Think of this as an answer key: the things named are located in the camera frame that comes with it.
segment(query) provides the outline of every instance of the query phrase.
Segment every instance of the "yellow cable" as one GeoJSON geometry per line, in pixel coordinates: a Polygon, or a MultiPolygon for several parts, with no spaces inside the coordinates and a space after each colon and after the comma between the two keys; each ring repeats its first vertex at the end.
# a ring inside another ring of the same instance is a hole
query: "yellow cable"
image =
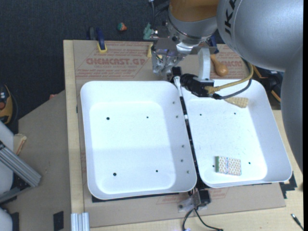
{"type": "Polygon", "coordinates": [[[222,86],[218,86],[218,87],[206,86],[206,87],[204,87],[204,89],[208,91],[208,94],[213,94],[216,91],[219,91],[221,89],[224,89],[224,88],[227,88],[227,87],[231,87],[231,86],[235,86],[235,85],[241,84],[241,83],[243,83],[245,81],[248,81],[249,79],[252,78],[252,76],[254,74],[254,69],[253,69],[253,66],[251,65],[251,63],[247,62],[246,64],[248,65],[249,70],[250,70],[250,73],[249,73],[249,75],[246,78],[241,79],[241,80],[237,80],[237,81],[234,81],[234,82],[222,85],[222,86]]]}

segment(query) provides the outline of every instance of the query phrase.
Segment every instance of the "patterned sponge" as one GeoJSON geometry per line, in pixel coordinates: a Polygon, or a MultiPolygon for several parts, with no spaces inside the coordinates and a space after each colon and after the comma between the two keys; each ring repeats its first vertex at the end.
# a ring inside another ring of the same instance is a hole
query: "patterned sponge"
{"type": "Polygon", "coordinates": [[[226,175],[241,175],[241,160],[225,156],[216,156],[216,172],[226,175]]]}

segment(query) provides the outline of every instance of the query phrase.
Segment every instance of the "black pen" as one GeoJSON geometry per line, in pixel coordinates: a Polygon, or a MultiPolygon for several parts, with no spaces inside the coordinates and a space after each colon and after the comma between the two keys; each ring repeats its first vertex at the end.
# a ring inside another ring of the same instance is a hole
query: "black pen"
{"type": "Polygon", "coordinates": [[[293,217],[294,221],[299,225],[299,227],[301,227],[301,229],[304,230],[304,227],[302,226],[302,224],[300,224],[300,222],[297,219],[297,217],[294,214],[291,214],[291,216],[293,217]]]}

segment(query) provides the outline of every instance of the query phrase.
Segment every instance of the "white tray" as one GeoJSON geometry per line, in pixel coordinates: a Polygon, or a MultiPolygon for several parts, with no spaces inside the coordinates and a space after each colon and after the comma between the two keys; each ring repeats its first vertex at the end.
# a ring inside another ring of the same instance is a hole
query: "white tray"
{"type": "Polygon", "coordinates": [[[179,193],[196,172],[176,87],[91,81],[81,89],[88,187],[99,199],[179,193]]]}
{"type": "MultiPolygon", "coordinates": [[[[234,80],[215,80],[221,86],[234,80]]],[[[234,93],[247,82],[218,92],[234,93]]],[[[198,98],[182,88],[192,141],[202,181],[213,188],[286,181],[292,174],[278,127],[263,86],[252,81],[237,97],[249,99],[246,108],[224,100],[198,98]],[[241,160],[240,176],[217,173],[215,157],[241,160]]]]}

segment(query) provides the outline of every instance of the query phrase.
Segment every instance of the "cardboard sheet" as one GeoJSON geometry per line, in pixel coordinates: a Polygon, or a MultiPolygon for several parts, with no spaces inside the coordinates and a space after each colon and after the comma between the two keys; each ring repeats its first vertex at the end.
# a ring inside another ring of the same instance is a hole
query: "cardboard sheet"
{"type": "MultiPolygon", "coordinates": [[[[74,40],[77,110],[81,147],[82,179],[85,211],[90,214],[90,226],[101,227],[127,223],[182,218],[185,212],[178,211],[178,203],[188,197],[187,193],[93,202],[87,186],[86,156],[83,136],[80,89],[91,80],[160,80],[152,73],[152,61],[147,57],[149,42],[107,41],[108,51],[101,54],[96,41],[74,40]]],[[[226,45],[218,45],[217,59],[227,65],[229,74],[224,78],[241,79],[248,70],[241,60],[226,45]]],[[[196,55],[187,56],[179,66],[183,73],[197,75],[199,63],[196,55]]],[[[211,78],[221,78],[211,67],[211,78]]],[[[212,203],[200,211],[212,215],[247,210],[285,206],[278,183],[240,187],[209,189],[212,203]]]]}

